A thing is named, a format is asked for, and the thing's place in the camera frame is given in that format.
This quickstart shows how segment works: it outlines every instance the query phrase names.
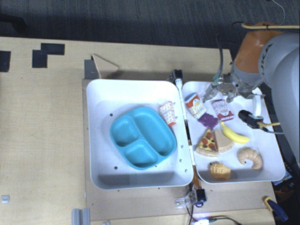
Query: yellow banana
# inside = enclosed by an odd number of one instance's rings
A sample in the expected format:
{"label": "yellow banana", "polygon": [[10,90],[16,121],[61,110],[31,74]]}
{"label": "yellow banana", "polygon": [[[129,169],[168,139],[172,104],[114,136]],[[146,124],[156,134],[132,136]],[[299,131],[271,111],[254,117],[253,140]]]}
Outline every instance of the yellow banana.
{"label": "yellow banana", "polygon": [[221,125],[223,127],[224,135],[226,137],[228,137],[229,139],[231,139],[232,141],[234,141],[236,143],[241,143],[241,144],[249,142],[249,140],[250,140],[249,137],[242,136],[242,135],[239,135],[239,134],[233,132],[228,126],[226,126],[224,124],[224,122],[221,122]]}

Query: blue bowl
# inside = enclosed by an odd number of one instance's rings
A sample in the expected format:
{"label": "blue bowl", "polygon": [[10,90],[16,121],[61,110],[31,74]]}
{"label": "blue bowl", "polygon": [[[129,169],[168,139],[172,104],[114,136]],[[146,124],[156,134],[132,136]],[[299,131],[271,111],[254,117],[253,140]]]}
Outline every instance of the blue bowl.
{"label": "blue bowl", "polygon": [[157,165],[176,149],[176,138],[166,122],[151,108],[139,107],[113,122],[113,144],[127,163],[140,170]]}

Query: purple cloth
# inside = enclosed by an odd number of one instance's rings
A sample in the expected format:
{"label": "purple cloth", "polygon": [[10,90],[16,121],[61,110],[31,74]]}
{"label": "purple cloth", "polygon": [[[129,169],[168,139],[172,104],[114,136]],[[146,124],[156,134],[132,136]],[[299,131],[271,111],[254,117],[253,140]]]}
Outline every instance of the purple cloth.
{"label": "purple cloth", "polygon": [[218,124],[218,119],[208,113],[203,114],[202,117],[198,119],[198,121],[202,123],[206,128],[209,128],[211,131]]}

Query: wooden table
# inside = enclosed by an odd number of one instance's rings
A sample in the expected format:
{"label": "wooden table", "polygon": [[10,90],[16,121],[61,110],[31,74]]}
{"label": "wooden table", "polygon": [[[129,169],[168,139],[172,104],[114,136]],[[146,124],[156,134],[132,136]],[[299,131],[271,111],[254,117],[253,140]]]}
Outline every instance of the wooden table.
{"label": "wooden table", "polygon": [[[32,68],[32,50],[40,50],[41,43],[64,44],[64,55],[48,55],[47,68]],[[69,225],[72,209],[87,206],[82,79],[84,60],[92,54],[117,65],[122,79],[165,80],[173,69],[182,69],[185,81],[209,81],[219,65],[219,51],[204,48],[0,37],[0,51],[11,52],[9,72],[0,73],[0,191],[10,195],[9,203],[0,204],[2,225]],[[224,50],[225,73],[230,61]],[[196,218],[228,215],[244,225],[275,224],[262,202],[263,195],[275,199],[270,182],[221,185],[215,191],[203,187],[208,201],[195,210]],[[166,194],[172,190],[165,189]],[[157,204],[149,206],[154,211]],[[220,210],[211,212],[214,206]],[[118,210],[111,213],[119,218]],[[189,220],[184,210],[157,214],[110,219],[112,225],[186,225]]]}

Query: dark floor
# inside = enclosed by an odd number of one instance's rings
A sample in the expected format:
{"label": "dark floor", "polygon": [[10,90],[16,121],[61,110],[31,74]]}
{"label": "dark floor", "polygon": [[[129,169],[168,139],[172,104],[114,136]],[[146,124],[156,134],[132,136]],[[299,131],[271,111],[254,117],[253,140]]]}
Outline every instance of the dark floor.
{"label": "dark floor", "polygon": [[[285,11],[283,24],[299,25],[300,0],[275,1]],[[18,33],[0,22],[0,36],[217,47],[219,34],[222,47],[230,49],[233,58],[246,34],[234,22],[279,24],[284,17],[282,8],[266,0],[0,0],[0,13],[22,17],[28,25],[25,33]],[[270,93],[267,87],[262,89]],[[280,137],[278,141],[299,181],[287,142]],[[294,194],[281,205],[290,217],[284,224],[298,224],[299,196]]]}

